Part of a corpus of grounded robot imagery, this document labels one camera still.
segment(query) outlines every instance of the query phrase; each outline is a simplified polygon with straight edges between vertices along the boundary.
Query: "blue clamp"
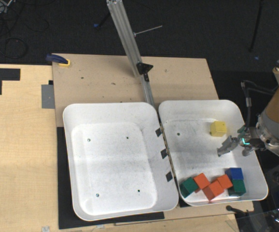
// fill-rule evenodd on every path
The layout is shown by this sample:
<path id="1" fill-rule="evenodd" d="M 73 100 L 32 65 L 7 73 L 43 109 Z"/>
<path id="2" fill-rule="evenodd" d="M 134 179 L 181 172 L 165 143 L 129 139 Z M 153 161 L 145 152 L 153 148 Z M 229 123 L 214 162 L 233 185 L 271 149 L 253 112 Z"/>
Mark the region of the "blue clamp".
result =
<path id="1" fill-rule="evenodd" d="M 69 64 L 69 60 L 55 54 L 47 54 L 45 60 L 59 64 Z"/>

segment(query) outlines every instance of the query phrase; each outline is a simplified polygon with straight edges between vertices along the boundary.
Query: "white tray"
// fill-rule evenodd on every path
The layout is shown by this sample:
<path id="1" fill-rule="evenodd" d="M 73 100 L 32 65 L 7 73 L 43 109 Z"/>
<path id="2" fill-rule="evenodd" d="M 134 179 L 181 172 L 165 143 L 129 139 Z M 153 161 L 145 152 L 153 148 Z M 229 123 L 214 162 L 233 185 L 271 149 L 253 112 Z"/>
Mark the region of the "white tray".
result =
<path id="1" fill-rule="evenodd" d="M 144 102 L 72 104 L 63 113 L 73 208 L 83 220 L 173 209 L 178 191 L 156 110 Z"/>
<path id="2" fill-rule="evenodd" d="M 189 177 L 204 173 L 209 181 L 224 174 L 230 167 L 240 167 L 244 175 L 246 193 L 241 197 L 230 197 L 226 190 L 212 201 L 203 191 L 193 192 L 181 198 L 189 205 L 200 206 L 231 201 L 263 200 L 268 187 L 255 152 L 242 156 L 242 147 L 228 154 L 218 156 L 217 148 L 229 136 L 237 136 L 237 130 L 244 124 L 240 109 L 231 101 L 165 101 L 159 106 L 169 153 L 174 172 L 180 184 Z M 213 121 L 225 121 L 227 134 L 212 137 L 210 125 Z"/>

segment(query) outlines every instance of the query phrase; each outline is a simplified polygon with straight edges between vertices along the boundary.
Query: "black mat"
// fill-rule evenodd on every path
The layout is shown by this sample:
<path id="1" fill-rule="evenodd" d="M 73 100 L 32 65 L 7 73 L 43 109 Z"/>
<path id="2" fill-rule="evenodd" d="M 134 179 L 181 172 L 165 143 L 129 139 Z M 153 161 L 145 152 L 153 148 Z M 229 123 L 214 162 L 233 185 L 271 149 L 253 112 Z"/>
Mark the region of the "black mat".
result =
<path id="1" fill-rule="evenodd" d="M 65 132 L 63 127 L 57 128 L 58 140 L 58 220 L 59 229 L 70 229 L 91 225 L 118 223 L 118 222 L 136 222 L 164 219 L 163 212 L 141 214 L 134 216 L 118 217 L 97 221 L 84 221 L 76 216 L 72 205 L 72 195 L 70 186 L 70 173 L 67 155 L 67 146 Z"/>

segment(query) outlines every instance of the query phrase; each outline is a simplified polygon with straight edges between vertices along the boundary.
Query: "wooden block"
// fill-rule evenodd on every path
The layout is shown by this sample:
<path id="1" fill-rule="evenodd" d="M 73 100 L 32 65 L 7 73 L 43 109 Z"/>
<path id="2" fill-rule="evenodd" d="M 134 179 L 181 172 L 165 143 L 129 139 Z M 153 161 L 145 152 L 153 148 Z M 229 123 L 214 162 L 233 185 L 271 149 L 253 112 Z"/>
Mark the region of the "wooden block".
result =
<path id="1" fill-rule="evenodd" d="M 180 192 L 182 196 L 185 198 L 189 196 L 192 192 L 194 192 L 196 189 L 198 189 L 198 185 L 195 183 L 195 181 L 192 178 L 189 178 L 182 182 L 179 185 Z"/>
<path id="2" fill-rule="evenodd" d="M 233 186 L 228 189 L 228 194 L 230 196 L 240 197 L 244 193 L 246 193 L 246 187 L 244 180 L 232 180 Z"/>
<path id="3" fill-rule="evenodd" d="M 203 189 L 203 192 L 205 193 L 208 200 L 212 200 L 221 193 L 224 192 L 224 189 L 221 187 L 220 183 L 218 181 L 214 181 L 211 184 L 209 184 L 207 187 Z"/>
<path id="4" fill-rule="evenodd" d="M 228 189 L 233 186 L 232 181 L 226 174 L 219 176 L 216 180 L 220 183 L 223 189 Z"/>
<path id="5" fill-rule="evenodd" d="M 222 137 L 226 132 L 226 124 L 224 121 L 214 121 L 210 125 L 210 133 L 213 137 Z"/>
<path id="6" fill-rule="evenodd" d="M 201 189 L 204 189 L 210 184 L 210 181 L 207 179 L 204 173 L 200 173 L 198 176 L 194 177 L 193 180 L 199 187 L 197 190 L 195 190 L 195 192 L 199 192 Z"/>
<path id="7" fill-rule="evenodd" d="M 230 180 L 243 180 L 244 176 L 242 174 L 241 168 L 229 168 L 225 171 L 225 174 L 230 178 Z"/>

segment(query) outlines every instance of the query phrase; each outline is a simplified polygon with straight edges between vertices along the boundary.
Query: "green light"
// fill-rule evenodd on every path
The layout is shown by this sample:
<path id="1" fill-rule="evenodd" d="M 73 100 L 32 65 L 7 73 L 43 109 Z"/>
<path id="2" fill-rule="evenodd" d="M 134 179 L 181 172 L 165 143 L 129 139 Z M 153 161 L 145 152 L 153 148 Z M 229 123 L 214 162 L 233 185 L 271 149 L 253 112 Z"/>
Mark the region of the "green light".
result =
<path id="1" fill-rule="evenodd" d="M 244 145 L 249 145 L 250 144 L 250 143 L 246 143 L 244 138 L 242 138 L 242 142 L 244 143 Z"/>

